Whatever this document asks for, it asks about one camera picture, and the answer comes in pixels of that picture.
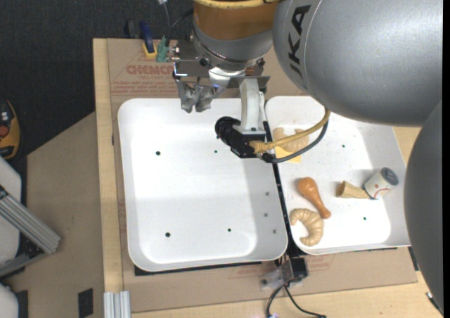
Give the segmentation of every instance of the robot logo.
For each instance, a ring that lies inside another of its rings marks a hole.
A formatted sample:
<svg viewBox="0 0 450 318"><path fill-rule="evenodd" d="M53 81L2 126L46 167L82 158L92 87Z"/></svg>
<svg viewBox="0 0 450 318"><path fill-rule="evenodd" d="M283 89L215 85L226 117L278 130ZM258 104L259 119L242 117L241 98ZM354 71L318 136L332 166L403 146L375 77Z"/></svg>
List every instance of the robot logo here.
<svg viewBox="0 0 450 318"><path fill-rule="evenodd" d="M299 69L299 65L300 65L300 60L299 58L296 56L298 49L300 48L300 38L302 37L302 21L304 18L304 15L306 13L308 13L309 8L311 6L298 6L295 10L294 13L292 14L292 26L295 28L295 31L298 33L298 40L293 43L293 39L290 36L290 32L288 35L288 43L289 43L289 48L290 48L290 52L289 52L289 59L295 63L295 65L293 63L290 64L290 68L297 73L300 76L300 79L303 80L302 77L302 73L300 72Z"/></svg>

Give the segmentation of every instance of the white tray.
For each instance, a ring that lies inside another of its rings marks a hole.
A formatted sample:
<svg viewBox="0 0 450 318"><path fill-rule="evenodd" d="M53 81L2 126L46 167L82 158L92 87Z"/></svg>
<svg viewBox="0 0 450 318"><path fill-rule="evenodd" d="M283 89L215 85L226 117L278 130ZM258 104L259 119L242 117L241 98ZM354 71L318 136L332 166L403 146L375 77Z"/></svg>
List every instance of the white tray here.
<svg viewBox="0 0 450 318"><path fill-rule="evenodd" d="M215 122L240 99L188 114L179 99L137 98L118 113L128 249L150 272L275 260L288 239L271 165L240 159Z"/></svg>
<svg viewBox="0 0 450 318"><path fill-rule="evenodd" d="M266 104L272 132L284 127L286 134L293 134L294 128L310 128L323 114L323 107L306 96L278 96ZM309 141L318 135L315 132ZM392 169L400 181L383 198L335 196L341 181L362 186L383 167ZM321 143L306 152L300 163L281 163L278 168L288 213L295 208L317 211L297 192L296 183L302 177L316 180L322 201L331 211L331 217L324 220L323 238L316 246L300 242L300 237L307 236L303 224L298 222L291 227L295 243L304 252L326 254L410 245L404 219L405 164L391 127L357 122L332 113Z"/></svg>

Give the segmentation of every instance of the cardboard sheet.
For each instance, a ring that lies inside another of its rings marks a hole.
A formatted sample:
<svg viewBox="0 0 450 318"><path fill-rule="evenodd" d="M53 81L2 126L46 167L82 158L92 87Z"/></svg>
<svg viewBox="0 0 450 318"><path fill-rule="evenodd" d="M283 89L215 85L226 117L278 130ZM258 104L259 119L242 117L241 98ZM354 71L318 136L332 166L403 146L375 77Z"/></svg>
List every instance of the cardboard sheet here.
<svg viewBox="0 0 450 318"><path fill-rule="evenodd" d="M31 318L79 317L83 292L92 294L92 317L103 316L96 138L92 113L27 157L27 207L61 237L54 254L4 282L28 292Z"/></svg>
<svg viewBox="0 0 450 318"><path fill-rule="evenodd" d="M136 39L108 39L112 121L114 126L117 204L124 287L131 293L133 312L164 310L267 298L259 277L275 268L274 262L237 267L194 269L150 275L136 275L127 250L127 224L124 204L117 111L127 99L143 97L178 98L171 63L147 59ZM273 50L265 55L264 74L270 75L266 98L303 95L285 76ZM238 96L230 91L226 97ZM309 276L292 289L293 294L344 291L417 282L408 248L305 256Z"/></svg>

